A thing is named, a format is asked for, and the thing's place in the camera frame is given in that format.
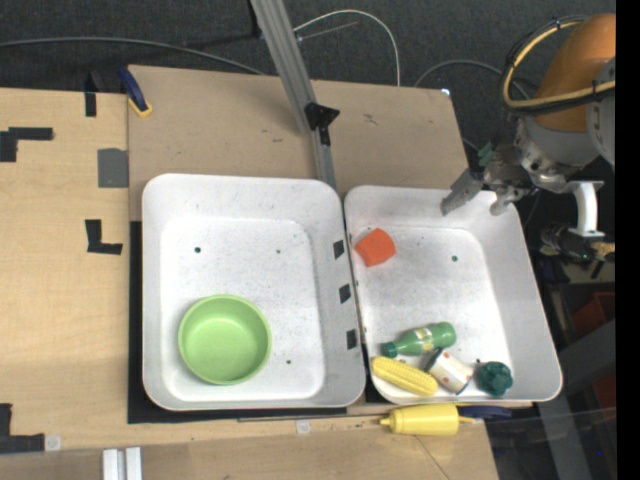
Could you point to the green bowl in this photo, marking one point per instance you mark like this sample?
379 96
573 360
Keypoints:
225 340

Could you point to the white can with red dots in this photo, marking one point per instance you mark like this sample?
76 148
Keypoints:
450 371

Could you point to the black cylinder on white bracket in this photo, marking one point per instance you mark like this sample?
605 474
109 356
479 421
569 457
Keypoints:
586 208

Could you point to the orange cube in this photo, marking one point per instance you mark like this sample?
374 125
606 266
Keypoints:
376 248

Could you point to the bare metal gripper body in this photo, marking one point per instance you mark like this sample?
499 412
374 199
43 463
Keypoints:
510 173

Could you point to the yellow corn cob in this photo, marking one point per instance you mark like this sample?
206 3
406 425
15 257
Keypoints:
404 375

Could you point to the green broccoli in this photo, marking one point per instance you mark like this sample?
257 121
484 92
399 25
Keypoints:
494 379

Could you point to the green bottle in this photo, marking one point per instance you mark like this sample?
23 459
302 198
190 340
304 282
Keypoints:
425 339

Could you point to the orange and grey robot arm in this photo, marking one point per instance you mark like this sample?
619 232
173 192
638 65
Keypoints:
575 68

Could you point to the yellow squeeze bottle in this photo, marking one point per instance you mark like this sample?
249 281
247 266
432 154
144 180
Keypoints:
425 419

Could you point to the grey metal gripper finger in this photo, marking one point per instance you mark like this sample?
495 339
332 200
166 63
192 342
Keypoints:
504 203
462 190

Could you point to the white plastic tray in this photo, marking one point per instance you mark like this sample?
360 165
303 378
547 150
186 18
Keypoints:
240 268
435 288

